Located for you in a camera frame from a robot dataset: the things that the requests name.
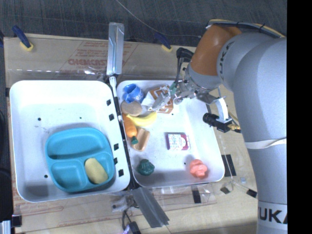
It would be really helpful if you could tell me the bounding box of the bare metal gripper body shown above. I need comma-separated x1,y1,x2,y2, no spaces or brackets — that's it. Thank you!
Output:
170,79,220,105

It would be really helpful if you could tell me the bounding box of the blue divided plate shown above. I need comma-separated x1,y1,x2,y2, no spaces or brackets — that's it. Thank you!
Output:
45,127,116,193

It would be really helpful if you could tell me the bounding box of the yellow banana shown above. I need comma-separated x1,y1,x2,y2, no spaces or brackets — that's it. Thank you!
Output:
126,110,158,127

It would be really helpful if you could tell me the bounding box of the brown cardboard board red print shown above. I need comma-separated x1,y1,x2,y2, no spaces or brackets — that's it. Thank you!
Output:
3,33,259,234

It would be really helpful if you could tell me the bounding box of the black cylinder on white bracket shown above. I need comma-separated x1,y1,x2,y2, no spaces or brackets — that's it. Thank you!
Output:
202,96,234,133

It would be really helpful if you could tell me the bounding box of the white plastic tray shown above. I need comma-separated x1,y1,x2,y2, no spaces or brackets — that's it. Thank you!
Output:
9,79,131,203
116,79,225,189

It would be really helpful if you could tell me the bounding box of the orange carrot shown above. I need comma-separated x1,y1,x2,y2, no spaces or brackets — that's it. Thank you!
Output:
122,113,139,145

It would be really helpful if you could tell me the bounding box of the green broccoli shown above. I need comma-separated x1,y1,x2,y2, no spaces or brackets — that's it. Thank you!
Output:
136,158,156,176

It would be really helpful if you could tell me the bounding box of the purple and white packet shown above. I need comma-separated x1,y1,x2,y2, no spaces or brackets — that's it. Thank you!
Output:
166,132,191,152

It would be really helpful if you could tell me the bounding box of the orange and white carton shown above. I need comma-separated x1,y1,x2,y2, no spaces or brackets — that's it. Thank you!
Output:
140,85,175,116

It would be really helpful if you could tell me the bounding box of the blue cup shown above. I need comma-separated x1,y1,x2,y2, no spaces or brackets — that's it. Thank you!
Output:
122,83,145,104

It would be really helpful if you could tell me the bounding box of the tan hot dog bun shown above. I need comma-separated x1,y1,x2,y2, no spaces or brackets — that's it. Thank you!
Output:
132,128,151,152

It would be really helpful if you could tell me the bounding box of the brown biscuit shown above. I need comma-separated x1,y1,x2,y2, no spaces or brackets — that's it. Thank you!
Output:
120,100,143,117

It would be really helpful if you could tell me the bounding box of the yellow toy potato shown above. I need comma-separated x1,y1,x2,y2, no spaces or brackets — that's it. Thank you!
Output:
84,157,109,185

